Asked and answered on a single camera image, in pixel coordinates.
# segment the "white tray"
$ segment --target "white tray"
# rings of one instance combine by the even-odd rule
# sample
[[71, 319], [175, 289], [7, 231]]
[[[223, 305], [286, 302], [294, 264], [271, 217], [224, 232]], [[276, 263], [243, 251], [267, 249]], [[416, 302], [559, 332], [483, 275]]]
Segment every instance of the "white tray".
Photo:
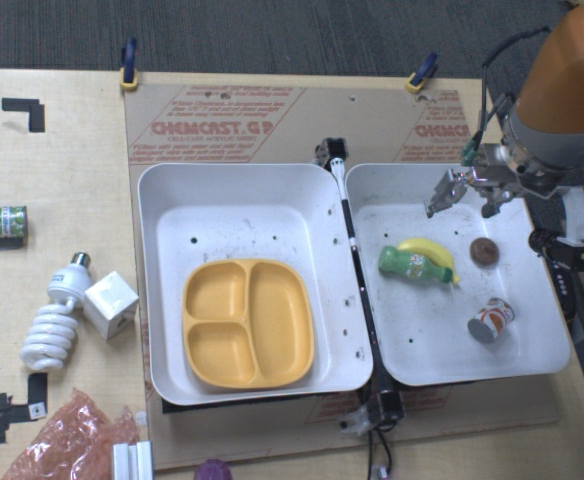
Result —
[[[561, 370], [570, 357], [569, 336], [545, 262], [528, 243], [532, 224], [520, 199], [484, 219], [485, 199], [468, 189], [452, 208], [428, 219], [425, 201], [450, 167], [363, 164], [353, 167], [346, 187], [373, 308], [383, 363], [398, 381], [430, 385]], [[381, 274], [383, 246], [420, 236], [454, 256], [458, 285], [414, 282]], [[472, 240], [497, 243], [499, 262], [480, 268], [469, 255]], [[509, 302], [516, 319], [490, 345], [467, 330], [467, 321], [490, 297]]]
[[[352, 391], [372, 372], [370, 342], [337, 185], [311, 164], [159, 164], [139, 179], [150, 372], [159, 394], [187, 406]], [[312, 310], [310, 371], [277, 389], [207, 385], [188, 364], [181, 295], [206, 262], [264, 258], [303, 279]]]

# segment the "green plastic bottle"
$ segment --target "green plastic bottle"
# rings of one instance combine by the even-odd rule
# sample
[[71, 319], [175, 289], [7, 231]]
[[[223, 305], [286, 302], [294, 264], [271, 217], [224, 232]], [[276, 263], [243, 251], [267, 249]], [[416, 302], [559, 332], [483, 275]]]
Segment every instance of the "green plastic bottle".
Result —
[[394, 272], [408, 279], [437, 279], [442, 283], [452, 281], [452, 270], [439, 267], [421, 254], [399, 251], [386, 246], [379, 256], [379, 270]]

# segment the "wooden table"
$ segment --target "wooden table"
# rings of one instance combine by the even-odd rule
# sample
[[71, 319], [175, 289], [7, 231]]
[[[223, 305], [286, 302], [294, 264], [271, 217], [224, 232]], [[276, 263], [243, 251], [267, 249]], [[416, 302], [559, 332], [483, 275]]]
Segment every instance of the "wooden table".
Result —
[[[286, 85], [400, 89], [397, 78], [141, 73], [141, 83]], [[480, 104], [477, 80], [433, 80], [462, 97], [470, 128]], [[1, 99], [37, 98], [46, 132], [29, 133], [26, 114], [4, 112]], [[499, 131], [491, 128], [492, 138]], [[48, 302], [51, 274], [87, 251], [93, 279], [117, 271], [136, 288], [136, 261], [119, 73], [0, 70], [0, 206], [27, 205], [27, 246], [0, 251], [0, 393], [27, 400], [30, 373], [19, 350], [36, 309]], [[72, 388], [89, 394], [112, 419], [123, 406], [145, 410], [139, 322], [105, 342], [79, 318], [69, 365], [49, 375], [48, 413]], [[393, 445], [394, 478], [584, 479], [584, 378], [572, 351], [568, 366], [549, 376], [559, 421], [462, 437]], [[13, 424], [0, 444], [0, 477], [46, 419]], [[147, 438], [141, 427], [142, 437]], [[232, 464], [234, 478], [364, 478], [367, 447]], [[383, 459], [376, 452], [377, 462]], [[157, 478], [189, 478], [185, 471]]]

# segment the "red plastic bag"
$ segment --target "red plastic bag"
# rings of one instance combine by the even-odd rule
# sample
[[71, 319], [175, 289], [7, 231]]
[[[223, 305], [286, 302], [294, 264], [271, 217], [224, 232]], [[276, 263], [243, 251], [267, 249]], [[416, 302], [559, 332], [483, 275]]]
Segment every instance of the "red plastic bag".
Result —
[[111, 423], [89, 396], [74, 389], [2, 480], [110, 480], [112, 446], [138, 441], [128, 408]]

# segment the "white cube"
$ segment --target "white cube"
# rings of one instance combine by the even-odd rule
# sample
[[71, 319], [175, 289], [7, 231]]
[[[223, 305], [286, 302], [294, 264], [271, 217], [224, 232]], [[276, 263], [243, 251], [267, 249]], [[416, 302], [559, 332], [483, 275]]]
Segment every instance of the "white cube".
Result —
[[117, 273], [110, 272], [85, 291], [83, 314], [109, 340], [134, 320], [139, 296]]

